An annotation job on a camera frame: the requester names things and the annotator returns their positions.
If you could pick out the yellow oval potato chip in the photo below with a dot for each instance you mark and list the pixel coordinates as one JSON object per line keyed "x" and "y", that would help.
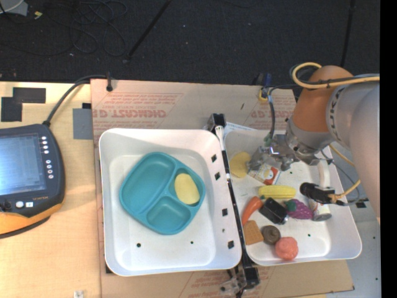
{"x": 186, "y": 188}

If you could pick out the purple grapes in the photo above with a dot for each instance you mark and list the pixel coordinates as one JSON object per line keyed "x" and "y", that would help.
{"x": 299, "y": 210}

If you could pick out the blue divided plate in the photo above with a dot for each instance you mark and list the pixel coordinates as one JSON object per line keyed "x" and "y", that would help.
{"x": 149, "y": 185}

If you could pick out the white and red carton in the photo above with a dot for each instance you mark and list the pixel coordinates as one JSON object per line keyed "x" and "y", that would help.
{"x": 266, "y": 175}

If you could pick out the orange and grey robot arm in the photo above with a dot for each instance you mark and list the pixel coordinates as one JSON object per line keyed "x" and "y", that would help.
{"x": 347, "y": 120}

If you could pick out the orange carrot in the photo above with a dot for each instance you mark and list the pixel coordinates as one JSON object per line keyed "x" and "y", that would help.
{"x": 249, "y": 210}

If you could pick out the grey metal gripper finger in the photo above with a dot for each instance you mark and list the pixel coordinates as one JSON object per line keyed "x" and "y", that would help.
{"x": 258, "y": 160}
{"x": 286, "y": 165}

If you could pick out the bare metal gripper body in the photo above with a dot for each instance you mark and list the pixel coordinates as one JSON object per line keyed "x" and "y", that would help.
{"x": 287, "y": 151}

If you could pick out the yellow round potato chip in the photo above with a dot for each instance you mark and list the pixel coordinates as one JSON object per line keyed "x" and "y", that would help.
{"x": 239, "y": 164}

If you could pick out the thin black and white rod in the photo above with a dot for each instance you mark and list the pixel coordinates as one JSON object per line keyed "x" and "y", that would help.
{"x": 233, "y": 197}

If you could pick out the white plastic tray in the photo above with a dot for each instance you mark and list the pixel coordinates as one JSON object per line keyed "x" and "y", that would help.
{"x": 173, "y": 253}
{"x": 322, "y": 241}

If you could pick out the pink round toy food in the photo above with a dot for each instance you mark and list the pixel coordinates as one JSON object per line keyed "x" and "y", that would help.
{"x": 286, "y": 248}

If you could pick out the brown chocolate doughnut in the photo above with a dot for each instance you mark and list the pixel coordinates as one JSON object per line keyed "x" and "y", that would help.
{"x": 270, "y": 234}

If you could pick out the yellow corn cob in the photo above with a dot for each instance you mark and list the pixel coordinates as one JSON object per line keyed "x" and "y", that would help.
{"x": 277, "y": 192}

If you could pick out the tan waffle biscuit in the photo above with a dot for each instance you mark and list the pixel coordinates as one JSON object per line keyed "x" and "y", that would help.
{"x": 252, "y": 232}

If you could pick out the white printed paper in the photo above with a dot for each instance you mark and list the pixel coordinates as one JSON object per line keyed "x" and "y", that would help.
{"x": 240, "y": 126}

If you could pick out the brown cardboard board red print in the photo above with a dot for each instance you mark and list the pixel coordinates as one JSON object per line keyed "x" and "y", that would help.
{"x": 186, "y": 104}

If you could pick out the small white can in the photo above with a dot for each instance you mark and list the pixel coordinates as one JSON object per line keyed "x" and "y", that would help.
{"x": 322, "y": 213}

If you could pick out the black rectangular box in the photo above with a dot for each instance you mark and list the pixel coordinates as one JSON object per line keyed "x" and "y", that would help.
{"x": 273, "y": 211}

